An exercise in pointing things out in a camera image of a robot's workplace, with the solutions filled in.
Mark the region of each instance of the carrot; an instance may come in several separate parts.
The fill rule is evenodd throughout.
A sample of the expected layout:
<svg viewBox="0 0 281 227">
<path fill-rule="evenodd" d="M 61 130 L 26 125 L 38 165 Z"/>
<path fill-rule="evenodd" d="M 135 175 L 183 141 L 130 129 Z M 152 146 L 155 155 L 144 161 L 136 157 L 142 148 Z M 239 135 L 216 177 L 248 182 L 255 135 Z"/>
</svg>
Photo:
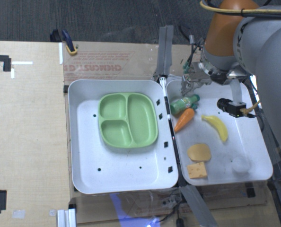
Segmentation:
<svg viewBox="0 0 281 227">
<path fill-rule="evenodd" d="M 195 111 L 192 108 L 187 108 L 179 117 L 174 132 L 180 131 L 191 119 L 193 119 Z"/>
</svg>

